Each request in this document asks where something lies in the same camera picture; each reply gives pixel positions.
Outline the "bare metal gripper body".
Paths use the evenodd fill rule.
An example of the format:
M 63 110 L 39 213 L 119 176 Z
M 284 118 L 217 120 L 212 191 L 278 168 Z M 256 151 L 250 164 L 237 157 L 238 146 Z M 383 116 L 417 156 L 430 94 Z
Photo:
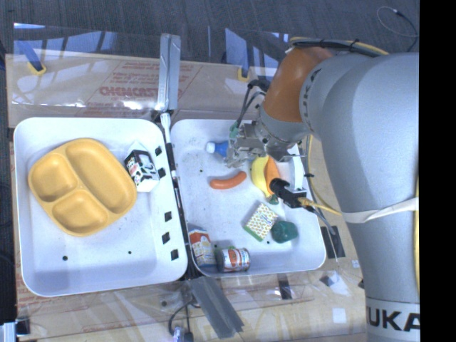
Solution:
M 286 162 L 296 155 L 294 146 L 294 143 L 271 134 L 260 121 L 242 123 L 234 139 L 238 162 L 239 151 L 250 152 L 252 160 L 268 155 L 278 162 Z

